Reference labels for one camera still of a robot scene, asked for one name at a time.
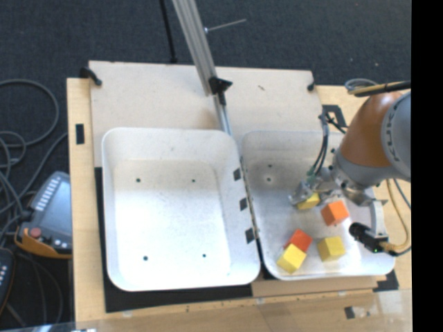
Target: red block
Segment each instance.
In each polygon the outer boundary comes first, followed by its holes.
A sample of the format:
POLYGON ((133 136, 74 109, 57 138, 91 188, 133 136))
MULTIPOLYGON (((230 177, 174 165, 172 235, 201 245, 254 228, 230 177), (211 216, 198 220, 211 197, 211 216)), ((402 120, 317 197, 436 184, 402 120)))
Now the red block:
POLYGON ((329 203, 320 212, 328 226, 337 225, 349 217, 349 212, 343 201, 329 203))
POLYGON ((289 244, 293 244, 294 246, 298 247, 303 252, 306 252, 309 248, 309 245, 312 242, 312 237, 310 237, 306 232, 302 231, 301 229, 297 229, 291 236, 291 238, 286 242, 284 245, 284 248, 289 246, 289 244))

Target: yellow cable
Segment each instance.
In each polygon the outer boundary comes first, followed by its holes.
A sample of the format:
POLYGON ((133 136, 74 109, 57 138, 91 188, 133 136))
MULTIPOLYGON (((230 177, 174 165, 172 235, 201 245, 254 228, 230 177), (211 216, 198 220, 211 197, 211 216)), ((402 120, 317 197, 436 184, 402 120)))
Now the yellow cable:
POLYGON ((388 185, 388 192, 389 192, 390 200, 392 201, 392 205, 394 206, 395 212, 397 213, 397 216, 399 217, 400 222, 403 225, 403 229, 406 233, 406 239, 405 239, 405 242, 403 242, 401 245, 395 245, 395 244, 389 243, 389 242, 381 242, 380 245, 383 247, 383 249, 385 251, 403 250, 408 245, 408 242, 409 242, 409 230, 403 220, 403 217, 400 214, 399 208, 397 207, 397 202, 395 201, 394 195, 392 193, 392 185, 390 184, 390 181, 388 179, 386 180, 386 184, 388 185))

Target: wooden block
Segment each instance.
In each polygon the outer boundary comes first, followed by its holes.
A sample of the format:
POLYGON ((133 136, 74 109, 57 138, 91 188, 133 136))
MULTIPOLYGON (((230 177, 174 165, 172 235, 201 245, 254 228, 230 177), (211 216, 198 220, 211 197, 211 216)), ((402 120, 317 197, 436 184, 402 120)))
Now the wooden block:
POLYGON ((339 236, 326 237, 317 243, 317 248, 322 261, 334 261, 346 253, 339 236))
POLYGON ((314 192, 306 201, 297 203, 297 208, 299 210, 311 209, 320 203, 320 197, 317 192, 314 192))
POLYGON ((329 203, 321 210, 326 225, 337 225, 349 217, 349 212, 343 201, 329 203))
POLYGON ((305 258, 306 253, 290 243, 278 259, 277 265, 288 273, 294 273, 299 267, 301 267, 305 258))
POLYGON ((310 237, 306 232, 301 229, 297 229, 291 236, 291 238, 286 242, 284 248, 287 248, 291 243, 301 249, 303 252, 307 252, 307 249, 311 245, 312 237, 310 237))

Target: white tray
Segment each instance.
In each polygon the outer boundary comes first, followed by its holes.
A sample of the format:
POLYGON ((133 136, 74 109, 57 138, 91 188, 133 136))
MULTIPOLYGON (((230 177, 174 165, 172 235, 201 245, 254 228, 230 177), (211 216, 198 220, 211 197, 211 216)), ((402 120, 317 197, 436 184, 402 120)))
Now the white tray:
POLYGON ((107 270, 126 291, 231 286, 260 271, 235 141, 117 128, 102 141, 107 270))
MULTIPOLYGON (((245 135, 242 157, 252 198, 253 212, 269 272, 281 280, 296 280, 351 275, 385 275, 395 259, 384 253, 374 254, 355 241, 348 228, 354 221, 370 226, 368 207, 358 207, 345 200, 350 218, 342 224, 326 226, 320 213, 322 207, 299 211, 289 202, 289 195, 314 164, 320 151, 321 131, 254 131, 245 135), (292 233, 301 229, 313 237, 302 266, 289 274, 276 262, 292 233), (324 237, 340 236, 346 255, 337 261, 323 262, 317 243, 324 237)), ((329 150, 337 148, 341 133, 331 132, 329 150)), ((331 164, 329 151, 325 165, 331 164)))

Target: aluminum rod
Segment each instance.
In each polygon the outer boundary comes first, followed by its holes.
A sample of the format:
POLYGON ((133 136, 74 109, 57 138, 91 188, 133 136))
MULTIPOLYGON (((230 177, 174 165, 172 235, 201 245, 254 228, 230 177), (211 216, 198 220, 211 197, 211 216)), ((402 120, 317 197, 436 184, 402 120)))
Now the aluminum rod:
MULTIPOLYGON (((204 92, 206 95, 212 95, 209 80, 212 77, 217 77, 217 72, 195 0, 172 0, 172 3, 179 18, 192 60, 197 67, 204 92)), ((226 106, 220 104, 218 95, 213 97, 221 129, 232 135, 226 106)))

